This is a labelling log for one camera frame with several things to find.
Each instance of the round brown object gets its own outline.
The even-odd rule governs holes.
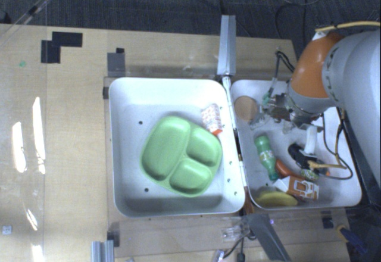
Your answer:
[[[241,96],[234,102],[234,109],[239,118],[251,121],[258,112],[258,104],[253,98]]]

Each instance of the green plate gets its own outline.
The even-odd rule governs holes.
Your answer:
[[[149,134],[140,168],[155,183],[186,197],[205,192],[221,163],[220,141],[180,117],[162,118]]]

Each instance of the table surface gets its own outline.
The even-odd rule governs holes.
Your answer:
[[[61,47],[60,64],[42,64],[41,41],[51,40],[52,32],[83,33],[83,45]],[[91,242],[105,241],[110,208],[102,89],[108,53],[124,48],[128,76],[211,78],[217,67],[218,46],[218,36],[39,26],[24,26],[3,45],[0,224],[12,226],[12,233],[1,236],[0,260],[42,261],[43,256],[45,261],[89,261]],[[234,79],[271,79],[277,48],[295,62],[289,40],[237,38]],[[289,76],[281,66],[280,78]],[[34,147],[32,108],[36,100],[42,110],[46,157]],[[13,127],[17,122],[22,125],[27,164],[22,172],[14,166]],[[316,213],[291,218],[281,215],[275,225],[293,261],[348,261],[346,245],[334,229],[323,229],[321,219],[318,224],[306,225],[306,216],[316,222]],[[332,217],[337,225],[348,224],[342,210]],[[136,262],[211,261],[214,250],[182,252],[187,249],[181,243],[174,246],[176,253],[160,252],[160,248],[171,247],[168,243],[176,243],[169,229],[162,231],[165,221],[161,227],[153,227],[149,220],[137,222],[135,225],[145,230],[135,231],[131,228],[134,221],[130,222],[129,237],[139,241]],[[208,229],[216,229],[213,225],[218,219],[205,217],[202,221],[206,235]],[[147,250],[155,236],[167,238],[157,239],[156,254],[144,255],[155,253]],[[195,239],[185,238],[189,242]],[[245,254],[247,261],[267,261],[258,241],[246,242]],[[118,262],[129,257],[123,249],[118,249],[117,256]],[[234,260],[235,255],[227,259]]]

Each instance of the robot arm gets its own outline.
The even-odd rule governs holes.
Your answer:
[[[303,128],[329,107],[346,111],[380,186],[380,29],[345,38],[317,33],[267,112]]]

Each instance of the metal bracket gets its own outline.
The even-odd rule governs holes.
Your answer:
[[[114,241],[92,242],[91,262],[114,262]]]
[[[236,17],[221,18],[220,50],[218,52],[218,76],[234,76],[236,73]]]

